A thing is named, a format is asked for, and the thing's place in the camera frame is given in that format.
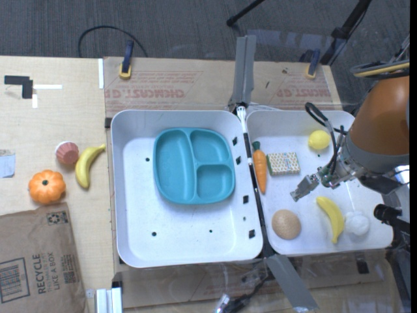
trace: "white plastic tray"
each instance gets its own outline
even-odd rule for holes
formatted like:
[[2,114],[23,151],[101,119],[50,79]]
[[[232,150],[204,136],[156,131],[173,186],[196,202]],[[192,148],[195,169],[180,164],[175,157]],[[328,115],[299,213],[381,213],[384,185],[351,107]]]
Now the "white plastic tray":
[[[181,205],[162,197],[154,181],[152,152],[157,135],[173,127],[207,128],[225,137],[236,177],[227,199]],[[243,261],[259,255],[263,238],[236,116],[225,111],[126,110],[112,120],[111,141],[117,249],[125,263],[157,267]]]
[[[354,117],[346,112],[331,111],[324,114],[338,128],[345,130],[351,126]],[[257,111],[247,118],[248,134],[251,142],[261,142],[261,149],[268,153],[296,152],[301,171],[292,175],[268,175],[265,195],[261,195],[267,235],[272,248],[280,254],[299,256],[385,248],[393,239],[392,227],[382,224],[373,216],[373,210],[383,203],[382,196],[362,186],[358,180],[341,184],[337,189],[319,185],[313,192],[295,202],[290,192],[295,190],[302,178],[325,166],[333,152],[330,146],[324,151],[314,151],[308,147],[308,136],[314,130],[322,129],[312,117],[303,111]],[[332,230],[324,211],[315,202],[317,196],[334,200],[341,212],[362,211],[371,222],[367,234],[358,237],[342,233],[337,244],[331,242]],[[279,209],[289,209],[298,215],[302,225],[300,235],[293,240],[278,237],[271,226],[274,213]]]

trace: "gray floor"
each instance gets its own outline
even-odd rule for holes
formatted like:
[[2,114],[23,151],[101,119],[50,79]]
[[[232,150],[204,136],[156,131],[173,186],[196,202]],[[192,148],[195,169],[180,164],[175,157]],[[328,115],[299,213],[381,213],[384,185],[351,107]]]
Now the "gray floor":
[[[358,0],[266,0],[237,23],[226,20],[254,0],[0,0],[0,55],[78,57],[81,34],[111,25],[134,35],[149,57],[235,60],[236,38],[257,36],[257,61],[298,61],[308,49],[324,53],[332,31]],[[410,0],[372,0],[362,21],[332,61],[346,110],[369,80],[349,69],[387,61],[409,34]],[[81,43],[83,57],[123,56],[124,33],[99,29]],[[143,57],[139,46],[134,56]]]

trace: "black metal pole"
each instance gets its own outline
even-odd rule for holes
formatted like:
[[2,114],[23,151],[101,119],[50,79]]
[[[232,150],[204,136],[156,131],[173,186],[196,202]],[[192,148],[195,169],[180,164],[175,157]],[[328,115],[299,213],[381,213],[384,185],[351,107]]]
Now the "black metal pole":
[[345,44],[346,41],[351,37],[355,25],[358,23],[359,19],[364,15],[364,12],[368,8],[372,0],[359,0],[358,4],[355,6],[354,10],[351,12],[349,17],[346,19],[345,23],[341,27],[337,27],[332,32],[332,37],[334,38],[329,49],[321,57],[320,63],[322,65],[327,65],[331,58],[338,50],[338,48]]
[[233,24],[236,23],[237,20],[239,20],[243,15],[247,14],[248,12],[250,12],[252,9],[254,9],[257,5],[261,4],[263,1],[265,0],[255,0],[253,3],[251,3],[249,6],[247,6],[246,8],[242,9],[239,13],[237,13],[236,15],[230,17],[226,24],[231,27]]

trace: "brown paper bag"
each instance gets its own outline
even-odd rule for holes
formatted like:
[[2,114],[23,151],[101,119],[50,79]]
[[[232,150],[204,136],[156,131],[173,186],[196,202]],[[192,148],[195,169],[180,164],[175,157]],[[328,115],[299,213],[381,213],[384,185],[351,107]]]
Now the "brown paper bag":
[[88,312],[66,203],[0,216],[0,312]]

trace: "yellow cable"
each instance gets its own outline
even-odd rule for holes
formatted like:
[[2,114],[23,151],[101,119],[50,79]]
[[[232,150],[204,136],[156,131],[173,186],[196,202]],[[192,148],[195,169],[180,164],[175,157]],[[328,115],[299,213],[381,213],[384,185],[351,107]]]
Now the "yellow cable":
[[394,65],[394,66],[378,68],[376,70],[367,70],[365,72],[358,72],[358,73],[355,73],[353,75],[354,76],[359,76],[359,77],[374,76],[374,75],[377,75],[377,74],[382,74],[382,73],[385,73],[385,72],[394,72],[396,70],[401,70],[403,68],[409,68],[409,67],[410,67],[410,63],[403,63],[403,64]]

